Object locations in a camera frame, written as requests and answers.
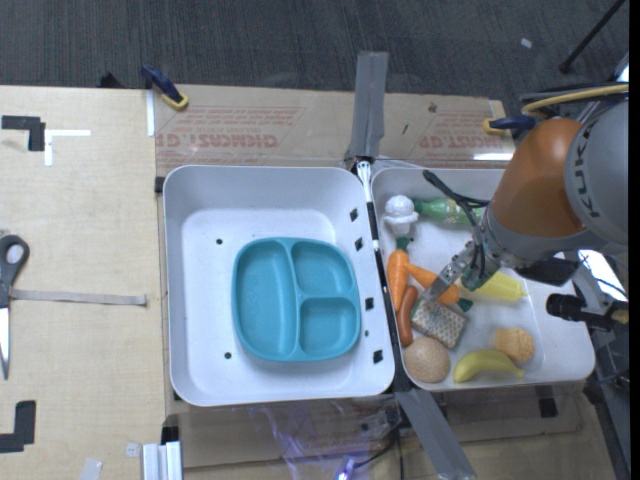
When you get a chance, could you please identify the blue divided plate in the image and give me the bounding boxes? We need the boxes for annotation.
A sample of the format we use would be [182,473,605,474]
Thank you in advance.
[230,236,363,363]

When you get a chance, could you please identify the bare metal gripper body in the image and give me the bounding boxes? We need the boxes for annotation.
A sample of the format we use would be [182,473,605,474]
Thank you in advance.
[440,240,497,290]

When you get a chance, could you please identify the pale orange ribbed biscuit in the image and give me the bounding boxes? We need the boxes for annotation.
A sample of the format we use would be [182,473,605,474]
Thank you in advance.
[494,327,536,365]

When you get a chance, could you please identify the brown cardboard board red print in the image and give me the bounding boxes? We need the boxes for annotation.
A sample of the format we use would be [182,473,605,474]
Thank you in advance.
[153,84,585,470]

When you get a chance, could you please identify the orange toy carrot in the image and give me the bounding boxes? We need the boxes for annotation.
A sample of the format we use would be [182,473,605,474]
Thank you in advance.
[403,262,474,314]
[385,236,412,314]

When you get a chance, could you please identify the green plastic bottle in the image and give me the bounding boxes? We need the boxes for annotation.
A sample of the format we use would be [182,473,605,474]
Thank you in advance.
[411,196,487,228]

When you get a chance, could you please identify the round brown toy bread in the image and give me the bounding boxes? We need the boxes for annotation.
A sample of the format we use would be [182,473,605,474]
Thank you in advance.
[403,335,452,384]

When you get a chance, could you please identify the black cylinder on white bracket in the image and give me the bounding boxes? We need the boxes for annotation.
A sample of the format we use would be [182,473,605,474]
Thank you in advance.
[545,292,630,331]

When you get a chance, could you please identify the white toy ice cream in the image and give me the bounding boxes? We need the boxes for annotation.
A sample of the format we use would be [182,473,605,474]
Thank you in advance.
[382,194,420,237]

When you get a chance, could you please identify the brown toy sausage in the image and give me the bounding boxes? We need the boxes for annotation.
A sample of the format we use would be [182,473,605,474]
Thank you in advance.
[396,284,419,348]

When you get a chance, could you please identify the yellow squeeze bottle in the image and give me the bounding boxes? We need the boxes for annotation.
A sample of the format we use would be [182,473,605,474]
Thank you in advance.
[468,269,529,303]

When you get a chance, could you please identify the white plastic tray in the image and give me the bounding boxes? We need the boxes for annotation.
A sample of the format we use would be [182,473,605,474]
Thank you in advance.
[369,166,598,393]
[162,164,397,408]

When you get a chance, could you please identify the yellow banana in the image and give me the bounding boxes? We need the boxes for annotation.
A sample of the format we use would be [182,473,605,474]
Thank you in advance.
[452,348,527,384]

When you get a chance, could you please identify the patterned square packet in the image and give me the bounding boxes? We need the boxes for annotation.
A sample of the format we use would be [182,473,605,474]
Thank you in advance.
[410,297,468,351]

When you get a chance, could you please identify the grey handled scissors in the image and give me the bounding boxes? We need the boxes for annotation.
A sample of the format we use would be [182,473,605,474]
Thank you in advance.
[0,233,32,382]

